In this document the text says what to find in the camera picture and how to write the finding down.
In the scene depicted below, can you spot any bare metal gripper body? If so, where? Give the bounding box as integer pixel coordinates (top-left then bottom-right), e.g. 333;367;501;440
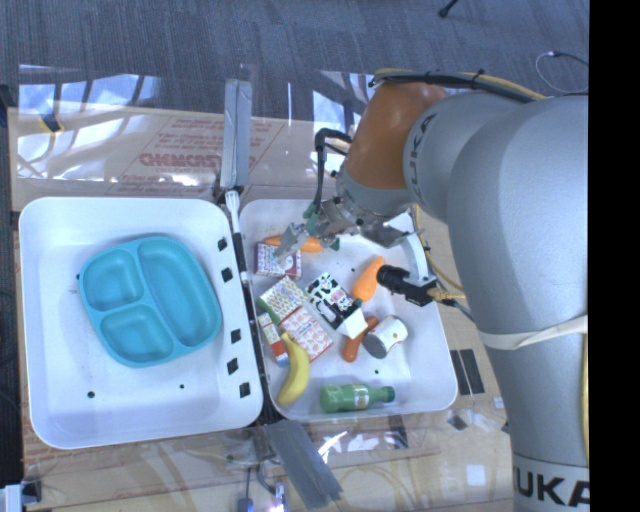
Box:
302;198;363;242

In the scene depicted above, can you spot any orange carrot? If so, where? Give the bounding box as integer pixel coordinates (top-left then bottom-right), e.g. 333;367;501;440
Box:
349;255;385;303
263;234;324;254

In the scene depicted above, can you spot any white and red printed carton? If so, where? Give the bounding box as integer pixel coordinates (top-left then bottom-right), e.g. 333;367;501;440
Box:
254;242;303;280

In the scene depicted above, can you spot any white carton fruit print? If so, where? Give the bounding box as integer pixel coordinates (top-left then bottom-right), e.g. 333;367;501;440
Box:
259;275;310;324

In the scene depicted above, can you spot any black and white cow carton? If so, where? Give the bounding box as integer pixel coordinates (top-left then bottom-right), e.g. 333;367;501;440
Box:
305;271;369;339

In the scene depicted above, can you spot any green toy vegetable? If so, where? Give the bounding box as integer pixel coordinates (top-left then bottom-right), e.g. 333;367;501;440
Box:
255;296;282;326

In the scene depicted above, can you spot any white carton orange print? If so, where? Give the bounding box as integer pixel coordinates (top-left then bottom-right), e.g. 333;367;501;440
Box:
279;305;335;363

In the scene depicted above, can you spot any small orange and white carton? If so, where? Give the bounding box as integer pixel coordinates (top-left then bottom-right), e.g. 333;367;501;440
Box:
256;311;291;367

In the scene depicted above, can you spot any orange sausage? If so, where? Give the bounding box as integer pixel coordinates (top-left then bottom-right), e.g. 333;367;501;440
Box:
342;315;380;364

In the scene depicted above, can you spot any white and grey can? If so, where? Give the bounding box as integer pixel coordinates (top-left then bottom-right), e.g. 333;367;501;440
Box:
362;314;409;360

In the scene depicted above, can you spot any yellow banana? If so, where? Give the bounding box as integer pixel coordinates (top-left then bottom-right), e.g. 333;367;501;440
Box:
276;331;312;407

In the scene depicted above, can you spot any blue divided plate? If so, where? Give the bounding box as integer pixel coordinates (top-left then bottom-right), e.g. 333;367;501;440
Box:
78;235;224;369

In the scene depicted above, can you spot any brown cardboard board red print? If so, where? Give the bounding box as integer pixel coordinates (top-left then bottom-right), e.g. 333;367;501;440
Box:
7;105;514;512

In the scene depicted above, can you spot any green bottle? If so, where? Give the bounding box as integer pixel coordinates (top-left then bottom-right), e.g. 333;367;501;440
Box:
319;383;397;414

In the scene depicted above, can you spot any white plastic tray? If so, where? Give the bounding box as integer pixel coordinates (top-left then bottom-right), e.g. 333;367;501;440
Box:
238;198;459;424
18;195;265;450

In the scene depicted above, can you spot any black cylinder on white bracket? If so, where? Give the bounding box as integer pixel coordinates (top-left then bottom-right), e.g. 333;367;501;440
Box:
375;230;439;307

